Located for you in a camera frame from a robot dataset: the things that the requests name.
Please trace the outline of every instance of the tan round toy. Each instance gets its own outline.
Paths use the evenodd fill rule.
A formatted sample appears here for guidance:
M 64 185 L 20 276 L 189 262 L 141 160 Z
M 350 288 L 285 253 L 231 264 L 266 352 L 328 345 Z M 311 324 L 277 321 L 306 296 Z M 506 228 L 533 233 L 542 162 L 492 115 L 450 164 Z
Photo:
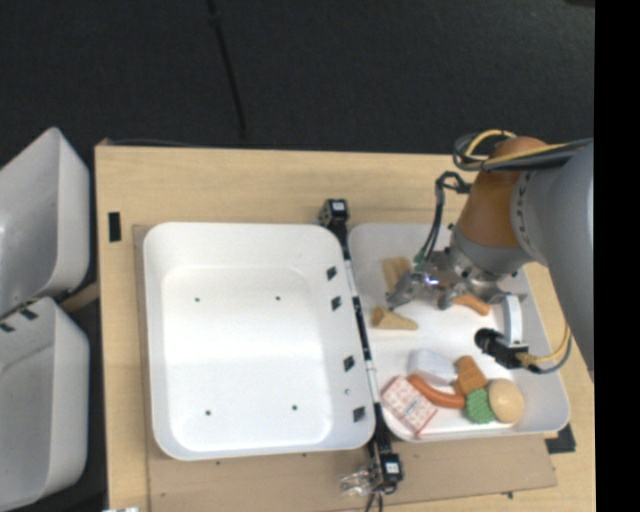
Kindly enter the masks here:
M 524 413 L 524 396 L 520 388 L 508 379 L 489 383 L 489 405 L 496 418 L 503 423 L 516 423 Z

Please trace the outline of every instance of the toy sausage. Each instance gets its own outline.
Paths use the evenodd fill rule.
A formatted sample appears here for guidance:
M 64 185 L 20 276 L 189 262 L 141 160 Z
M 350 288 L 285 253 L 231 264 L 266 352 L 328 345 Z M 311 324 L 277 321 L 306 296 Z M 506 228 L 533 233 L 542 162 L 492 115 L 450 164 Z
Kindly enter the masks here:
M 424 396 L 434 405 L 439 405 L 440 407 L 448 407 L 450 409 L 464 408 L 465 398 L 462 395 L 440 391 L 439 389 L 436 389 L 433 386 L 429 385 L 424 381 L 424 379 L 422 379 L 422 377 L 416 375 L 415 373 L 409 375 L 409 377 L 407 377 L 407 380 L 413 385 L 414 388 L 420 391 L 420 394 L 422 396 Z

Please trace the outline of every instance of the orange sausage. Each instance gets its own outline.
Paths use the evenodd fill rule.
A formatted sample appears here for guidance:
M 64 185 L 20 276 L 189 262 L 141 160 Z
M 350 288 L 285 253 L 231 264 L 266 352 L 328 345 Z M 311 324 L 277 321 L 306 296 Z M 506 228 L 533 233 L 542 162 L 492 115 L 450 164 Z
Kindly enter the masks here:
M 462 395 L 456 393 L 445 393 L 439 389 L 434 388 L 424 381 L 422 377 L 415 373 L 409 375 L 407 380 L 411 385 L 420 391 L 420 394 L 424 396 L 434 405 L 440 407 L 449 407 L 450 409 L 462 409 L 465 406 L 465 398 Z

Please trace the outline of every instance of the pink checkered box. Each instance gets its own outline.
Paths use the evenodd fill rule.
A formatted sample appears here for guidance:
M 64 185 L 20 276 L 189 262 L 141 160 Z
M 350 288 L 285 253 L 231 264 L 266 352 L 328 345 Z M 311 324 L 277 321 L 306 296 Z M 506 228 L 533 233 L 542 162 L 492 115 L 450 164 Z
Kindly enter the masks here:
M 419 435 L 438 411 L 404 377 L 396 377 L 383 391 L 382 404 L 414 435 Z

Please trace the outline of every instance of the wooden table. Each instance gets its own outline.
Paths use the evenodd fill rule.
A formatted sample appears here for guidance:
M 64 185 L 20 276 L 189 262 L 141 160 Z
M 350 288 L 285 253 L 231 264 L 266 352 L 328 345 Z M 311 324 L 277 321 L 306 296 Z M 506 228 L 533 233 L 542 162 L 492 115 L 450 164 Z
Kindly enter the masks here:
M 197 471 L 187 475 L 154 448 L 145 419 L 134 226 L 308 223 L 331 197 L 347 199 L 353 225 L 430 223 L 433 183 L 452 168 L 450 156 L 108 144 L 97 146 L 95 156 L 109 506 L 153 512 L 361 510 L 364 500 L 340 497 L 337 486 L 342 464 L 360 460 L 358 451 L 211 461 L 190 467 Z M 457 219 L 464 200 L 447 195 L 443 222 Z M 559 341 L 564 321 L 548 273 L 537 264 L 526 270 L 548 336 Z M 594 386 L 577 350 L 562 376 L 575 452 L 549 457 L 541 435 L 517 442 L 426 443 L 434 446 L 423 452 L 400 446 L 413 474 L 388 497 L 385 509 L 595 510 Z M 501 494 L 519 490 L 512 499 Z M 422 502 L 410 503 L 416 499 Z

